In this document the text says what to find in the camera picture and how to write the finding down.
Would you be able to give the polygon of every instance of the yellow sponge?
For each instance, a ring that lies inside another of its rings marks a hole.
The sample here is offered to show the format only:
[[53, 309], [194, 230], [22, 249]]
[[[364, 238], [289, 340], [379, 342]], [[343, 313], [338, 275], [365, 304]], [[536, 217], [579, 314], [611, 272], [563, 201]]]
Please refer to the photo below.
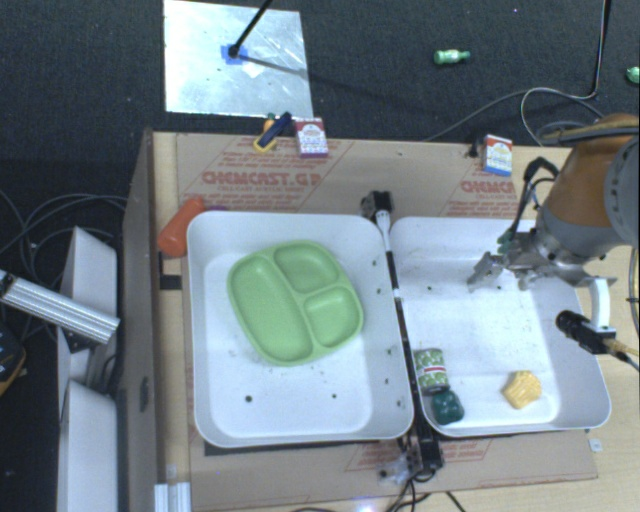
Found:
[[516, 409], [535, 402], [542, 395], [542, 385], [529, 370], [515, 372], [511, 383], [502, 390], [502, 394]]

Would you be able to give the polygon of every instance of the orange object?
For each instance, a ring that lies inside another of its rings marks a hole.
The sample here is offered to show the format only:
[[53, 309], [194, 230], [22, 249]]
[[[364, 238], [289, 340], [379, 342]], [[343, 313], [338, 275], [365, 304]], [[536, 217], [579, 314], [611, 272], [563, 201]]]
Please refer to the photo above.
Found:
[[204, 211], [200, 196], [185, 201], [158, 235], [158, 248], [172, 258], [187, 254], [187, 228], [194, 217]]

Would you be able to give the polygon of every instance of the silver metal sheet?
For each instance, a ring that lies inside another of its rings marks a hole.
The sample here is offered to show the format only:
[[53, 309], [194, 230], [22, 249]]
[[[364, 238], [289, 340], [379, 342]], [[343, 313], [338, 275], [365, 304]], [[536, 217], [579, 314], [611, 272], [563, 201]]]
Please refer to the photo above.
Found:
[[242, 60], [223, 48], [236, 42], [257, 9], [165, 0], [165, 88], [169, 112], [313, 117], [298, 12], [268, 10], [245, 40]]

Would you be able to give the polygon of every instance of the black metal bar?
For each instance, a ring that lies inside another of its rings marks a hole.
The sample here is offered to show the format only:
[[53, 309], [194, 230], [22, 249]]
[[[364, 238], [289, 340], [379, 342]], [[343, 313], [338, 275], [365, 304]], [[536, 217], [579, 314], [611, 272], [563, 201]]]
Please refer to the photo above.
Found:
[[264, 3], [260, 7], [260, 9], [258, 9], [258, 12], [253, 17], [253, 19], [251, 20], [249, 25], [247, 25], [247, 28], [244, 29], [244, 32], [238, 38], [236, 43], [233, 46], [229, 47], [229, 57], [231, 57], [232, 59], [235, 59], [238, 56], [238, 53], [240, 52], [240, 47], [242, 46], [242, 43], [244, 43], [244, 40], [249, 36], [249, 34], [251, 34], [251, 31], [253, 30], [253, 27], [255, 27], [256, 24], [260, 21], [260, 18], [262, 18], [262, 15], [269, 8], [269, 6], [271, 5], [272, 2], [273, 2], [273, 0], [265, 0], [264, 1]]

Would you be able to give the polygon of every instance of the wooden surface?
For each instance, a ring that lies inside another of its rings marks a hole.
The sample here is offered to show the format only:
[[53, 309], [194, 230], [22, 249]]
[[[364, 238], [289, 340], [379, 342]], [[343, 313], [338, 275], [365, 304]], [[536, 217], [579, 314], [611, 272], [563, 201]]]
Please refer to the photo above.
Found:
[[[177, 179], [171, 178], [176, 170], [175, 138], [171, 134], [156, 134], [155, 162], [156, 169], [163, 169], [162, 179], [156, 182], [156, 223], [163, 226], [171, 217], [178, 205]], [[443, 152], [450, 155], [447, 145], [425, 145], [425, 151]], [[557, 165], [562, 165], [568, 151], [566, 149], [514, 149], [514, 184], [516, 190], [522, 187], [521, 175], [526, 164], [543, 155]], [[544, 197], [544, 190], [539, 191]], [[529, 211], [526, 217], [533, 218], [535, 212]], [[618, 329], [618, 338], [625, 343], [638, 346], [638, 338], [631, 322], [627, 296], [627, 268], [629, 249], [621, 248], [612, 251], [603, 262], [596, 262], [588, 267], [591, 272], [603, 276], [618, 277], [612, 293], [612, 325]], [[179, 273], [179, 264], [169, 262], [165, 271]], [[580, 294], [585, 311], [589, 311], [588, 295]], [[176, 342], [182, 339], [183, 318], [180, 292], [163, 292], [160, 309], [179, 311], [180, 313], [164, 318], [161, 333], [163, 342], [163, 378], [159, 379], [163, 386], [159, 392], [164, 400], [180, 406], [184, 414], [177, 413], [168, 418], [161, 435], [165, 438], [165, 459], [171, 462], [169, 482], [189, 479], [188, 429], [186, 428], [186, 401], [184, 386], [170, 383], [185, 382], [184, 365], [176, 364], [184, 361], [184, 346]], [[599, 478], [571, 483], [554, 483], [548, 485], [532, 485], [521, 487], [505, 487], [474, 491], [458, 491], [455, 496], [467, 512], [476, 511], [635, 511], [640, 510], [640, 494], [637, 491], [637, 478], [640, 475], [640, 415], [638, 374], [629, 365], [625, 365], [611, 357], [604, 356], [600, 360], [607, 387], [611, 396], [612, 413], [609, 421], [601, 428], [593, 430], [589, 438], [598, 439], [602, 444], [602, 452], [595, 453]], [[358, 502], [333, 502], [314, 504], [330, 510], [340, 511], [384, 511], [390, 505], [387, 499], [361, 500]], [[290, 511], [295, 507], [261, 508], [265, 512]], [[434, 494], [425, 502], [416, 506], [418, 511], [454, 511], [453, 502], [445, 494]]]

